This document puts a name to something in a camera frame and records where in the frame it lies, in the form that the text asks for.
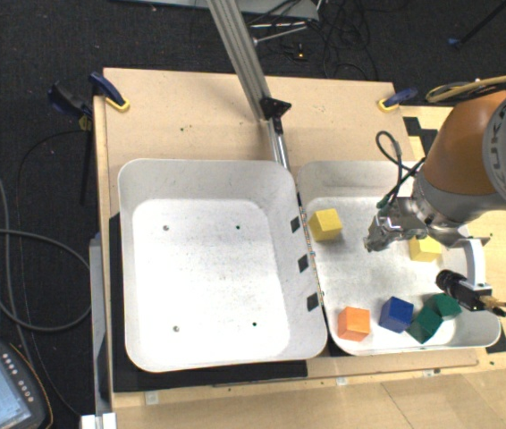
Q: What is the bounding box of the white plastic tray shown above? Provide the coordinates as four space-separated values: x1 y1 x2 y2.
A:
117 157 329 374
296 160 502 358

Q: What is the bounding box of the orange cube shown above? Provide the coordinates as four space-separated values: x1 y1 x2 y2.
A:
336 306 372 343

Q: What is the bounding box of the green cube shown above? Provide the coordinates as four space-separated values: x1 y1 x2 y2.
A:
423 292 464 322
405 306 444 345

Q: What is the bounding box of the pale wood board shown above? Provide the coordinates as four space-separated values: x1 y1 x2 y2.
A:
102 67 480 395

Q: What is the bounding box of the blue cube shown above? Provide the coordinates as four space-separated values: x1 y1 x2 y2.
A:
377 296 416 334

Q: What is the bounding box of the black cylinder on white bracket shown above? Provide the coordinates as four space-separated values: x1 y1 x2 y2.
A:
434 237 494 313

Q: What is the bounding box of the yellow cube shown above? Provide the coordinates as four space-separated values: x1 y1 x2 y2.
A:
307 207 344 243
408 234 443 264

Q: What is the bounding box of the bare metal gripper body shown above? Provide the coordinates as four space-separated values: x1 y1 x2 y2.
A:
374 197 435 241

